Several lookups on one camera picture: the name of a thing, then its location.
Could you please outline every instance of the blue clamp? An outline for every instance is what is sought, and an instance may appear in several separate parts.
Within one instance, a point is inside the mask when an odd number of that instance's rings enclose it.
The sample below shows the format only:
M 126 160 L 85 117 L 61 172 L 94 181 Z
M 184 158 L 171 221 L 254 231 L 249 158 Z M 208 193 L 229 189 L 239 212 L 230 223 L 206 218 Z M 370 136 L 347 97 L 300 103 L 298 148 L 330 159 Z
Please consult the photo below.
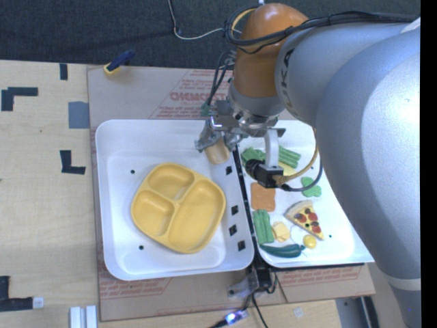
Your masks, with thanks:
M 134 51 L 128 50 L 115 58 L 111 63 L 105 65 L 103 70 L 108 75 L 112 75 L 120 70 L 120 66 L 127 66 L 134 56 Z

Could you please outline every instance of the toy bread slice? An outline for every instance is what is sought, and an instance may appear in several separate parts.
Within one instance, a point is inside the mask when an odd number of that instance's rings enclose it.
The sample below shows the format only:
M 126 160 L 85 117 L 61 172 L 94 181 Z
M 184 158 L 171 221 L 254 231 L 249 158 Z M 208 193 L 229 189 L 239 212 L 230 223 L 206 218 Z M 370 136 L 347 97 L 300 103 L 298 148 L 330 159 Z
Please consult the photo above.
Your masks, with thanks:
M 251 206 L 252 209 L 265 209 L 267 211 L 274 211 L 276 203 L 274 196 L 276 189 L 267 189 L 261 186 L 258 182 L 251 184 Z
M 314 211 L 313 202 L 311 200 L 303 200 L 293 204 L 284 216 L 308 233 L 322 241 L 324 240 L 324 235 L 318 221 L 318 215 Z

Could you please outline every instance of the toy pizza slice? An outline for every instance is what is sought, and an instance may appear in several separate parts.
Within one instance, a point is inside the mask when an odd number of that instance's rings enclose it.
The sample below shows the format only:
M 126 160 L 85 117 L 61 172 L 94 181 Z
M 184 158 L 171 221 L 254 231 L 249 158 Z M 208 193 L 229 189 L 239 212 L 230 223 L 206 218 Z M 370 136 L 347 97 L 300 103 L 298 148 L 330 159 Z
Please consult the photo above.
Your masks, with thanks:
M 303 200 L 293 204 L 285 213 L 285 217 L 308 233 L 322 241 L 324 240 L 322 228 L 311 200 Z

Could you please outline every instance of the wooden table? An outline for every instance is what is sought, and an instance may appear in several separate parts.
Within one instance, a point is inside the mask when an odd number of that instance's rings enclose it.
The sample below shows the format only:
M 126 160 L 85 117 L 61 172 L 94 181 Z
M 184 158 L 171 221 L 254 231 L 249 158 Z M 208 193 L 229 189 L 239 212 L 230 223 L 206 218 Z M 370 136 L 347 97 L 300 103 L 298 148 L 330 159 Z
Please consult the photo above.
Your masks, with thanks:
M 90 132 L 71 129 L 68 103 L 88 102 L 87 66 L 0 61 L 0 89 L 37 87 L 0 111 L 0 276 L 9 296 L 43 297 L 42 309 L 0 312 L 0 327 L 68 327 L 71 307 L 98 307 Z M 60 151 L 84 174 L 64 174 Z M 302 317 L 294 314 L 301 308 Z M 269 327 L 341 327 L 334 300 L 261 308 Z M 255 309 L 236 327 L 263 327 Z M 210 327 L 223 312 L 98 323 L 99 327 Z

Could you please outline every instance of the yellow toy food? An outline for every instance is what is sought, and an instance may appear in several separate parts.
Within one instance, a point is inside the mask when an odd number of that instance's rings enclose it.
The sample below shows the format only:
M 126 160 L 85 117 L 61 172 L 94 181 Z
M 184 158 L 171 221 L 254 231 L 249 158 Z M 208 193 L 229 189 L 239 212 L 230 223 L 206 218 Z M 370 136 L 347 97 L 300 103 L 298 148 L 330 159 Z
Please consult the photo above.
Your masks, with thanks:
M 308 249 L 314 249 L 315 246 L 317 245 L 317 240 L 313 235 L 307 234 L 306 236 L 303 237 L 303 244 Z
M 290 230 L 282 221 L 276 221 L 272 224 L 274 239 L 279 242 L 285 242 L 290 237 Z
M 319 218 L 314 211 L 313 202 L 311 200 L 303 200 L 293 204 L 284 216 L 292 223 L 295 223 L 300 228 L 319 238 L 321 241 L 324 240 Z

